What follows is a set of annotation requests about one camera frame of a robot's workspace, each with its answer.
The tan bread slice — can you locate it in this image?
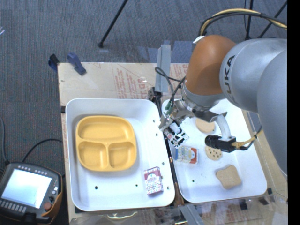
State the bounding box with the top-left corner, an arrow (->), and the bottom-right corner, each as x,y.
215,165 -> 242,190

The brown cardboard board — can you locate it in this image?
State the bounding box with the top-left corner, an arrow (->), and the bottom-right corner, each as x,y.
57,62 -> 288,223

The white plastic tray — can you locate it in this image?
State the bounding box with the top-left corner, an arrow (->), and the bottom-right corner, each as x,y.
65,98 -> 176,212
161,98 -> 268,204

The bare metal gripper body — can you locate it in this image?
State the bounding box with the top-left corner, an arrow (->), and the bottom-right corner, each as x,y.
166,99 -> 212,121

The yellow divided plate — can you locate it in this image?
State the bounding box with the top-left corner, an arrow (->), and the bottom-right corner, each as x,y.
75,115 -> 138,172

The chocolate chip biscuit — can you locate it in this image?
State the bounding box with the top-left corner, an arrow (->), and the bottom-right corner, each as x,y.
205,146 -> 223,161

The black block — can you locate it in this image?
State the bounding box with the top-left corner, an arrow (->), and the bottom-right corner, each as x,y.
148,87 -> 163,103

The thin black rod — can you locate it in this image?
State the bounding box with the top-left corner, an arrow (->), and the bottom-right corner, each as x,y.
153,95 -> 186,207

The black cylinder on white bracket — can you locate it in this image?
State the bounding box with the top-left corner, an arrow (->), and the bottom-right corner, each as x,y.
204,114 -> 237,153

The plain tan round biscuit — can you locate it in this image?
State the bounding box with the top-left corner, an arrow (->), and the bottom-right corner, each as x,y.
195,118 -> 216,134

